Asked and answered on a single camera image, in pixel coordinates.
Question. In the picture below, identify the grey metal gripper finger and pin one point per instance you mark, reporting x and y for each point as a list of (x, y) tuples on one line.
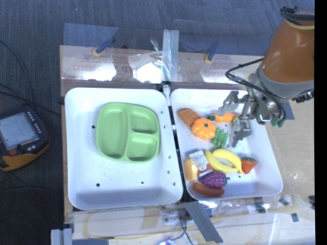
[(241, 133), (228, 103)]

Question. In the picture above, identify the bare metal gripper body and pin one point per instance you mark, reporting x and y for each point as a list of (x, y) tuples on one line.
[(263, 108)]

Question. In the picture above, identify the orange carrot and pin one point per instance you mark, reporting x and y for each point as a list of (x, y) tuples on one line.
[(224, 117)]

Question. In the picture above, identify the green pea pods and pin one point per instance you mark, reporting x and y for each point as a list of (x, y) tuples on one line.
[(220, 138)]

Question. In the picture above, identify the yellow banana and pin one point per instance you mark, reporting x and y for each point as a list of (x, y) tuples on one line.
[(230, 157)]

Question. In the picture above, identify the red strawberry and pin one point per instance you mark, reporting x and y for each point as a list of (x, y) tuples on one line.
[(247, 164)]

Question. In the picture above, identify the orange pumpkin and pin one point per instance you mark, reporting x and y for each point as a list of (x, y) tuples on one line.
[(203, 128)]

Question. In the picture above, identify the white plastic tray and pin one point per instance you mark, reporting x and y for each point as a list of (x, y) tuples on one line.
[(84, 162), (263, 167)]

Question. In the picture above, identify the brown waffle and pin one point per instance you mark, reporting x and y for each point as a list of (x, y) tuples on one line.
[(188, 116)]

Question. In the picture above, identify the white and red carton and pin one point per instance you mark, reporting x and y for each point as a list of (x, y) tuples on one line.
[(199, 161)]

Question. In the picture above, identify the purple grapes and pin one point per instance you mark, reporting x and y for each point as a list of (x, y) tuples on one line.
[(213, 179)]

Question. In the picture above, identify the yellow bread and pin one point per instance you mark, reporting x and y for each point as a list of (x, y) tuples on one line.
[(190, 171)]

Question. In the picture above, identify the brown sausage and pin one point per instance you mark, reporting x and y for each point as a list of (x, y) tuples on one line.
[(208, 190)]

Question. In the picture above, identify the green divided plate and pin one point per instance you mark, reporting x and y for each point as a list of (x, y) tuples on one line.
[(112, 131)]

